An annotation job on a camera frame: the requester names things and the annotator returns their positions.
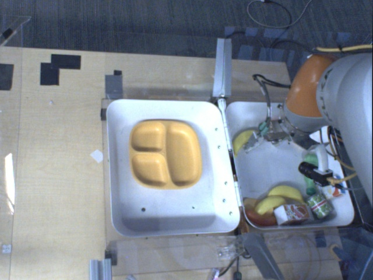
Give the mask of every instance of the metal bracket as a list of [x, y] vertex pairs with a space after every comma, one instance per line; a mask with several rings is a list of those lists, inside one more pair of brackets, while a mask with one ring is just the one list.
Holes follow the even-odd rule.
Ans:
[[91, 260], [89, 262], [89, 280], [112, 280], [111, 259]]
[[231, 95], [232, 84], [232, 41], [217, 39], [214, 87], [212, 96], [227, 97]]

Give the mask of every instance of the white sticker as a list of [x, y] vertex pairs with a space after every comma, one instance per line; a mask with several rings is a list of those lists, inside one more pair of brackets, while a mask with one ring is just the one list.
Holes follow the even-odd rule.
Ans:
[[12, 252], [12, 245], [2, 245], [2, 254], [10, 254]]
[[98, 149], [91, 153], [91, 157], [95, 159], [97, 163], [101, 163], [104, 160], [104, 155]]

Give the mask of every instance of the soda can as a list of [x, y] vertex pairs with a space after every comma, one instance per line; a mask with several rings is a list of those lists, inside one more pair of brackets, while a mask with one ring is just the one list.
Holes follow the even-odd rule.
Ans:
[[325, 218], [333, 211], [330, 203], [328, 203], [321, 194], [315, 194], [309, 197], [307, 199], [307, 204], [318, 219]]

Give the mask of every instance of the gray carpet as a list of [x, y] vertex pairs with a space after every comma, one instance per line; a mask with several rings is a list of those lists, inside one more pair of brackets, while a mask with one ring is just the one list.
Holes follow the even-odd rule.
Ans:
[[[231, 36], [234, 58], [286, 61], [291, 75], [309, 53], [291, 42], [268, 49], [278, 36], [311, 48], [372, 41], [372, 0], [315, 0], [285, 33], [253, 22], [250, 1], [0, 0], [0, 16], [31, 16], [25, 47], [214, 57], [216, 38]], [[309, 0], [273, 1], [294, 21]], [[273, 3], [253, 4], [251, 13], [269, 25], [289, 22]]]

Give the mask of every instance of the wooden surface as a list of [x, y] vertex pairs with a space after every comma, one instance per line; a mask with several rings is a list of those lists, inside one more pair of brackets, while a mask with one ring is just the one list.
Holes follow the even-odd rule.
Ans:
[[[5, 49], [10, 60], [17, 53], [15, 48]], [[61, 69], [59, 86], [40, 86], [40, 63], [50, 62], [52, 53], [81, 55], [82, 67]], [[204, 99], [212, 89], [214, 59], [22, 50], [12, 280], [88, 279], [89, 260], [103, 259], [103, 164], [90, 154], [103, 149], [100, 109], [105, 96], [104, 76], [113, 74], [114, 69], [123, 72], [126, 97], [161, 94], [171, 99], [193, 95]], [[255, 73], [288, 81], [285, 64], [233, 61], [233, 93], [246, 100], [263, 101], [259, 86], [251, 81]], [[271, 89], [270, 94], [273, 101], [280, 102], [286, 90]], [[330, 262], [328, 279], [339, 279], [336, 261]], [[261, 278], [255, 266], [246, 268], [247, 275]], [[205, 280], [207, 273], [143, 274], [136, 279]]]

